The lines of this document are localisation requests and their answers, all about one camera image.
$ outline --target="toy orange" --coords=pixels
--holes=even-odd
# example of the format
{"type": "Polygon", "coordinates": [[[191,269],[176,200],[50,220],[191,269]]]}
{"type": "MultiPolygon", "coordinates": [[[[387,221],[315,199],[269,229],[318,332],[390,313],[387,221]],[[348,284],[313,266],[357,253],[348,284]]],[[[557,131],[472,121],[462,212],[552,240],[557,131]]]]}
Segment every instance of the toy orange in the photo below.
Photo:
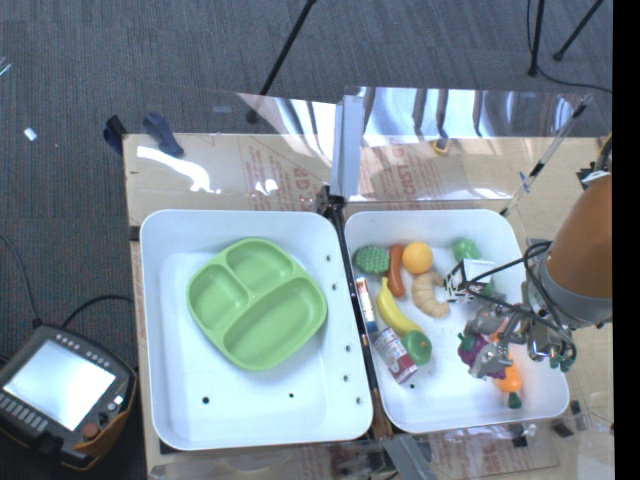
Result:
{"type": "Polygon", "coordinates": [[[433,251],[424,242],[411,242],[402,252],[402,265],[412,274],[424,274],[433,264],[433,251]]]}

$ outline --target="green plate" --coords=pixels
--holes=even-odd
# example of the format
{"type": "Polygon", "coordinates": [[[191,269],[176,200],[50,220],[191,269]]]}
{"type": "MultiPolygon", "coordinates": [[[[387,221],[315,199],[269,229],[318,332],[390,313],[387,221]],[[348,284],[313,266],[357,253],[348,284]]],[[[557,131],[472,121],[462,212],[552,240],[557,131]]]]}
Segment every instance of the green plate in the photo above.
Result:
{"type": "Polygon", "coordinates": [[[266,370],[304,345],[327,316],[327,300],[300,264],[275,243],[245,238],[202,266],[187,307],[234,364],[266,370]]]}

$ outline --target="gray carpet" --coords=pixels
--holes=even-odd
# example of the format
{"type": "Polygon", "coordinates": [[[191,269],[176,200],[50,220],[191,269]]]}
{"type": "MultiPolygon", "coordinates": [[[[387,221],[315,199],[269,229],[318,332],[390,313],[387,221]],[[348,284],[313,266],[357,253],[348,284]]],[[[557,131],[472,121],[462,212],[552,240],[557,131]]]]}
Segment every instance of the gray carpet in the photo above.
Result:
{"type": "MultiPolygon", "coordinates": [[[[318,0],[269,95],[337,103],[347,86],[591,93],[572,135],[612,129],[613,0],[561,62],[552,55],[596,0],[318,0]]],[[[258,93],[306,0],[0,0],[0,233],[18,252],[36,311],[60,324],[92,297],[131,297],[122,158],[102,138],[162,113],[176,132],[209,132],[211,90],[258,93]],[[29,141],[23,131],[38,135],[29,141]]],[[[0,353],[30,332],[19,268],[0,243],[0,353]]],[[[137,364],[133,308],[98,302],[71,328],[137,364]]],[[[83,475],[0,435],[0,478],[141,480],[136,407],[105,460],[83,475]]]]}

